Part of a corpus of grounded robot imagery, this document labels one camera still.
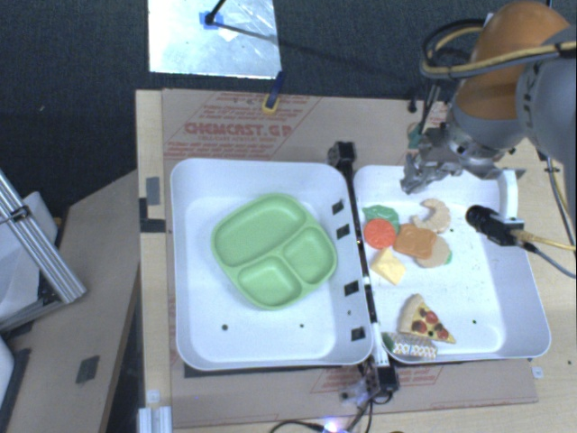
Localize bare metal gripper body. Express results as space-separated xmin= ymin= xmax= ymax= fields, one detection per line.
xmin=417 ymin=124 xmax=508 ymax=181

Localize beige croissant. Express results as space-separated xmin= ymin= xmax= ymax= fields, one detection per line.
xmin=409 ymin=198 xmax=453 ymax=235

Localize green lettuce leaf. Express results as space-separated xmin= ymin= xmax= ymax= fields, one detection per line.
xmin=362 ymin=204 xmax=402 ymax=236

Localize orange tomato slice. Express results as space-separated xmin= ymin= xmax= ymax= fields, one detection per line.
xmin=363 ymin=217 xmax=398 ymax=250

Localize orange toast slice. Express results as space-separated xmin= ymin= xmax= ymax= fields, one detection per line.
xmin=393 ymin=222 xmax=439 ymax=262

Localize beige round sandwich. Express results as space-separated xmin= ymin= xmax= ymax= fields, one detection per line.
xmin=413 ymin=235 xmax=453 ymax=270

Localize thin black and white rod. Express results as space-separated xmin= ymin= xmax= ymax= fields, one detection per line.
xmin=340 ymin=160 xmax=394 ymax=370

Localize yellow cheese wedge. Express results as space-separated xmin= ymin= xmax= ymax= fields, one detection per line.
xmin=369 ymin=246 xmax=408 ymax=287

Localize white plastic tray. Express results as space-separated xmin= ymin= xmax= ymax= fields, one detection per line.
xmin=169 ymin=157 xmax=376 ymax=372
xmin=353 ymin=164 xmax=553 ymax=365

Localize pizza slice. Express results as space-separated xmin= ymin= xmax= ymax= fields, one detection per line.
xmin=396 ymin=292 xmax=458 ymax=345

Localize green divided plate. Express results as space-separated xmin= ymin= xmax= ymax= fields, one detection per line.
xmin=210 ymin=192 xmax=340 ymax=312

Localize patterned snack packet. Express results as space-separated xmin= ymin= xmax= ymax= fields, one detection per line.
xmin=381 ymin=331 xmax=440 ymax=361

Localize brown cardboard board, red print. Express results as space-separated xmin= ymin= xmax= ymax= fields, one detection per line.
xmin=160 ymin=88 xmax=540 ymax=429

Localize black cylinder on white bracket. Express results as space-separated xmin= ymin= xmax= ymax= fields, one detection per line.
xmin=465 ymin=169 xmax=527 ymax=247

